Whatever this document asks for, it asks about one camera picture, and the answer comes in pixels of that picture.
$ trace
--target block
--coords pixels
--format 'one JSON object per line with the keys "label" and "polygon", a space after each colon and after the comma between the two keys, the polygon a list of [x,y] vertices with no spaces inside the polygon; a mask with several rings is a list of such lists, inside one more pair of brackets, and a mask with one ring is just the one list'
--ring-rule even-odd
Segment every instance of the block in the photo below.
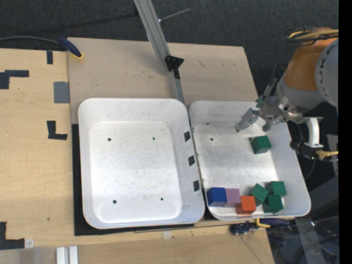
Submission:
{"label": "block", "polygon": [[285,183],[283,181],[271,181],[265,185],[265,189],[269,191],[271,195],[286,195]]}
{"label": "block", "polygon": [[258,136],[255,138],[250,138],[251,147],[254,154],[265,153],[271,149],[271,144],[268,136]]}
{"label": "block", "polygon": [[256,184],[250,192],[250,195],[255,197],[256,206],[261,205],[265,201],[268,194],[269,191],[259,184]]}
{"label": "block", "polygon": [[213,207],[222,207],[226,204],[225,188],[210,188],[207,191],[208,205]]}
{"label": "block", "polygon": [[238,215],[251,215],[256,209],[255,198],[253,196],[241,196],[241,203],[236,206]]}
{"label": "block", "polygon": [[236,207],[241,203],[241,195],[239,189],[225,189],[227,202],[223,207]]}
{"label": "block", "polygon": [[263,203],[264,213],[277,213],[284,209],[280,195],[268,195]]}

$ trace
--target table surface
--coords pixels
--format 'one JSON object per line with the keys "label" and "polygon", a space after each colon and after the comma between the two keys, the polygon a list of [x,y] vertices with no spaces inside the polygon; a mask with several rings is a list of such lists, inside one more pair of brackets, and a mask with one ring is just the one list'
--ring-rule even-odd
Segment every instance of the table surface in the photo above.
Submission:
{"label": "table surface", "polygon": [[[169,80],[158,68],[148,42],[70,40],[85,53],[83,61],[68,57],[66,52],[53,52],[53,64],[47,64],[45,51],[0,49],[0,72],[30,72],[28,78],[11,77],[9,90],[0,90],[0,221],[7,221],[6,238],[33,239],[34,246],[42,248],[91,245],[87,253],[94,251],[96,244],[105,244],[102,250],[114,244],[127,248],[130,241],[144,248],[153,244],[150,240],[164,244],[166,240],[160,230],[74,236],[71,124],[77,123],[75,110],[79,103],[102,93],[104,97],[172,97],[172,94]],[[170,43],[169,48],[172,55],[185,58],[180,74],[188,107],[197,100],[256,99],[242,47]],[[140,59],[129,62],[131,56]],[[112,78],[116,75],[123,85],[106,82],[117,81]],[[53,83],[59,81],[70,82],[71,104],[54,103]],[[67,140],[49,140],[47,120],[55,120],[57,133],[68,134]],[[170,243],[183,239],[179,246],[185,240],[192,244],[190,247],[209,246],[207,242],[216,243],[216,238],[232,237],[228,226],[224,226],[232,223],[236,222],[199,221],[193,228],[172,230]],[[265,231],[259,230],[254,236],[261,243],[257,247],[263,246],[267,257],[270,246]]]}

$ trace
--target green block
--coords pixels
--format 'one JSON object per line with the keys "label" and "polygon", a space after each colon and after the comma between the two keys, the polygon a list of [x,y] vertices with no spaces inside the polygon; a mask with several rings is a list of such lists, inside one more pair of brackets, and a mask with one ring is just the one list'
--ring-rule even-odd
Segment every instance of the green block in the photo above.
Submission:
{"label": "green block", "polygon": [[271,149],[268,136],[249,138],[254,154],[265,153]]}
{"label": "green block", "polygon": [[263,203],[264,213],[277,213],[284,209],[282,205],[281,196],[279,195],[268,195]]}
{"label": "green block", "polygon": [[283,181],[271,181],[265,185],[265,189],[271,195],[280,195],[281,197],[286,195],[285,183]]}
{"label": "green block", "polygon": [[256,184],[250,192],[250,195],[254,196],[255,198],[256,206],[261,205],[265,201],[268,194],[269,191],[259,184]]}

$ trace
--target tray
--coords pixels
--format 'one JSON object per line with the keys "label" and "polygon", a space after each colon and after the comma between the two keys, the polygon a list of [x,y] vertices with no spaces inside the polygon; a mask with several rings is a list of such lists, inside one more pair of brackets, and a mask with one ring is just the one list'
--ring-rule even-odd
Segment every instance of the tray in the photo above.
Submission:
{"label": "tray", "polygon": [[[235,124],[253,102],[197,101],[190,106],[190,121],[205,192],[211,187],[239,188],[241,195],[249,194],[256,184],[285,182],[287,195],[282,198],[284,209],[277,217],[306,215],[311,207],[309,193],[295,152],[289,147],[291,137],[286,124],[278,124],[269,132],[262,131],[264,120],[236,132]],[[249,138],[267,135],[272,148],[255,155]],[[235,208],[210,207],[217,219],[272,217],[262,205],[251,216],[237,215]]]}
{"label": "tray", "polygon": [[205,204],[186,107],[91,98],[78,111],[82,203],[95,228],[191,224]]}

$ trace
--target purple cube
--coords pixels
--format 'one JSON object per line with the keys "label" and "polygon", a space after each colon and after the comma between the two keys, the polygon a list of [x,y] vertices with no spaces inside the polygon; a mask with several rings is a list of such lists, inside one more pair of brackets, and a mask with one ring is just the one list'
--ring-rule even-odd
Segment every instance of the purple cube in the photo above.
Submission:
{"label": "purple cube", "polygon": [[241,203],[241,196],[239,189],[225,189],[227,202],[223,207],[236,207]]}

